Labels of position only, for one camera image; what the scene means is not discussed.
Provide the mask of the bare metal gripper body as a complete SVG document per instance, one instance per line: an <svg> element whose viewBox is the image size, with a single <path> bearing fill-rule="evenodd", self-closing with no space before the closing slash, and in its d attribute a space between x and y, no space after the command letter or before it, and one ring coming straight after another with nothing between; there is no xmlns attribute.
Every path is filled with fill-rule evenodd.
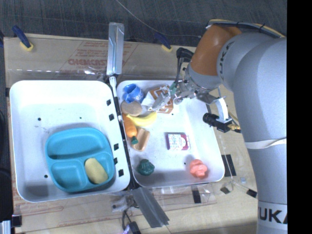
<svg viewBox="0 0 312 234"><path fill-rule="evenodd" d="M209 89L198 86L190 79L174 82L170 86L170 95L174 104L180 104L184 99L193 98L197 98L206 104L212 104L219 99L211 95Z"/></svg>

